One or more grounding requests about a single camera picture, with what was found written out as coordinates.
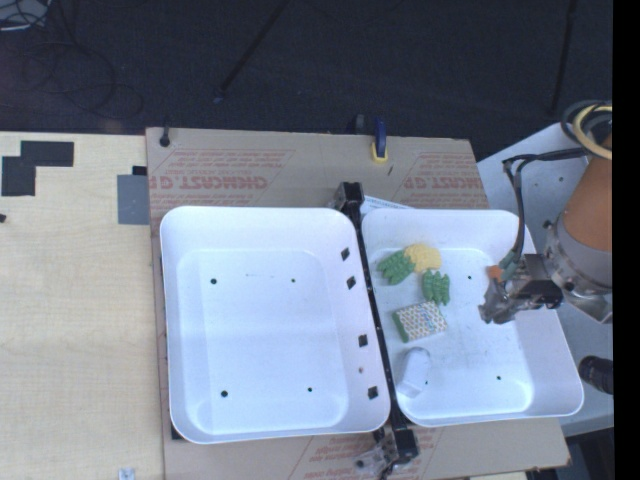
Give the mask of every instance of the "yellow cable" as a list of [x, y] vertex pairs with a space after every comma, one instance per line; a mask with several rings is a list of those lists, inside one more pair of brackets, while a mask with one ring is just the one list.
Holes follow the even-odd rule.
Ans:
[[591, 151], [593, 154], [598, 155], [607, 160], [611, 160], [611, 150], [596, 144], [592, 139], [587, 137], [582, 131], [582, 121], [590, 112], [613, 112], [613, 105], [591, 105], [580, 111], [580, 113], [573, 120], [573, 133], [576, 138], [585, 148]]

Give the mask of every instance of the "cardboard sheet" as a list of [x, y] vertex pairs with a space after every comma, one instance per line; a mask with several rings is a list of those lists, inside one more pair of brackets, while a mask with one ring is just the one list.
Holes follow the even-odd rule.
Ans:
[[[386, 163], [372, 137], [227, 130], [147, 130], [150, 221], [158, 328], [165, 474], [178, 479], [365, 480], [354, 457], [371, 434], [196, 445], [174, 439], [168, 405], [166, 322], [158, 227], [183, 205], [324, 207], [338, 185], [360, 182], [367, 196], [415, 208], [488, 208], [466, 140], [388, 137]], [[415, 428], [421, 454], [393, 478], [436, 479], [566, 465], [555, 419]]]

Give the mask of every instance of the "blue clamp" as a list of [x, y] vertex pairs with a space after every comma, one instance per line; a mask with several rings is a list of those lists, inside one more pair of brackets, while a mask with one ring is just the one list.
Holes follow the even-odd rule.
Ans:
[[375, 142], [371, 143], [373, 161], [384, 163], [389, 159], [387, 155], [387, 128], [379, 117], [375, 119], [375, 137]]

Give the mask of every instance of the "light wood surface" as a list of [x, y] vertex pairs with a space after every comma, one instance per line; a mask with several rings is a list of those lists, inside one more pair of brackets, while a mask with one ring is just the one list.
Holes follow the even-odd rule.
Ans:
[[[0, 156], [21, 140], [0, 134]], [[73, 140], [71, 168], [38, 167], [35, 197], [0, 197], [0, 478], [163, 477], [148, 226], [117, 217], [117, 175], [142, 136]]]

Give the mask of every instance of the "white object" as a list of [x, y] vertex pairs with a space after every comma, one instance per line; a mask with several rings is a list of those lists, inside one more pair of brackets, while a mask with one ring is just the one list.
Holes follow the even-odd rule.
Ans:
[[429, 351], [421, 347], [413, 347], [402, 358], [396, 379], [396, 390], [399, 393], [415, 398], [424, 391], [429, 380], [431, 356]]
[[[429, 384], [419, 395], [398, 393], [403, 413], [423, 426], [576, 413], [584, 393], [555, 310], [521, 311], [514, 321], [486, 324], [487, 267], [513, 246], [518, 218], [503, 210], [377, 209], [363, 219], [362, 232], [372, 284], [394, 378], [407, 350], [428, 346]], [[402, 343], [392, 313], [423, 300], [420, 274], [390, 286], [376, 264], [414, 243], [436, 247], [440, 271], [451, 279], [451, 300], [441, 311], [446, 331]], [[535, 252], [529, 231], [524, 252]]]
[[187, 440], [371, 431], [390, 411], [355, 228], [326, 208], [181, 207], [160, 226], [169, 406]]

